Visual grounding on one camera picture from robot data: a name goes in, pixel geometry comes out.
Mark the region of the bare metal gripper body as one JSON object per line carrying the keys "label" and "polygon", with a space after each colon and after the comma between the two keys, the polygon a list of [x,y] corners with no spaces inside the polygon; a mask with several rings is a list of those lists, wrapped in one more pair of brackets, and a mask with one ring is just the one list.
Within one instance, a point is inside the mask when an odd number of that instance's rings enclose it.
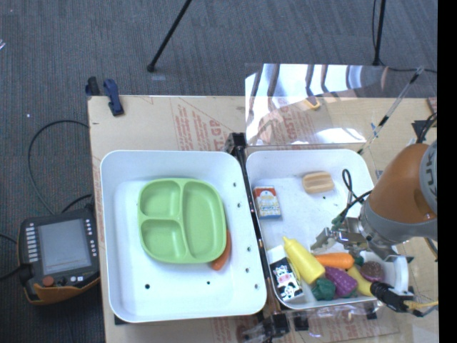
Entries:
{"label": "bare metal gripper body", "polygon": [[362,251],[375,252],[375,229],[362,217],[339,217],[334,222],[336,239],[353,256]]}

